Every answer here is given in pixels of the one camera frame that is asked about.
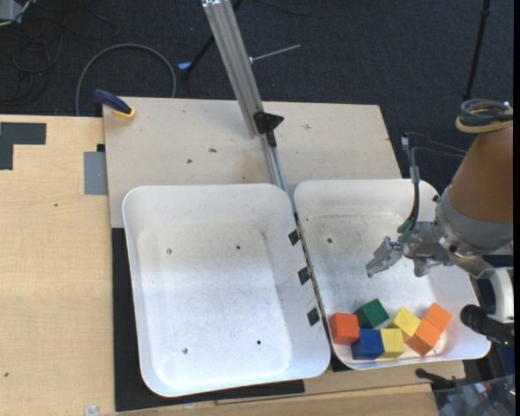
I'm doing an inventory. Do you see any yellow cube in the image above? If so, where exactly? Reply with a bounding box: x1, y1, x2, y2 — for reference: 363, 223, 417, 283
380, 327, 406, 360
387, 306, 422, 342

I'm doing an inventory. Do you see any orange cube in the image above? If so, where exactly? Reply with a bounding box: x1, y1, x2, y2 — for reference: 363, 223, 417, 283
404, 319, 443, 358
420, 302, 453, 334

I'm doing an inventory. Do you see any blue cube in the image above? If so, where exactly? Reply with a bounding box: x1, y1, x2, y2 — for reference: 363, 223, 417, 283
350, 328, 386, 361

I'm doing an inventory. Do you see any pale wood board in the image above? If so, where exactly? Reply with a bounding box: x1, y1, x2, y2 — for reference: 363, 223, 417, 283
101, 96, 467, 406

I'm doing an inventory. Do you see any white plastic tray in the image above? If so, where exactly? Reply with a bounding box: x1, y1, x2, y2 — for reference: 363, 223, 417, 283
293, 178, 492, 371
121, 182, 332, 399

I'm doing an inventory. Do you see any black cylinder on white bracket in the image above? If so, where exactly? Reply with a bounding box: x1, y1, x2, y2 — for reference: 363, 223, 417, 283
459, 266, 516, 348

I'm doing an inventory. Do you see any red cube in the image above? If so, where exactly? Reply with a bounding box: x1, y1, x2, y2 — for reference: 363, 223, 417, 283
328, 312, 361, 346

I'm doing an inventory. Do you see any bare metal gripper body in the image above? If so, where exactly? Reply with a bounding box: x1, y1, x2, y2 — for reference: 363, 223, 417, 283
401, 220, 514, 277

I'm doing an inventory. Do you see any green cube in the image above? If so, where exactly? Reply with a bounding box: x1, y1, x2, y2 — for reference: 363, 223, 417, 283
354, 297, 391, 330

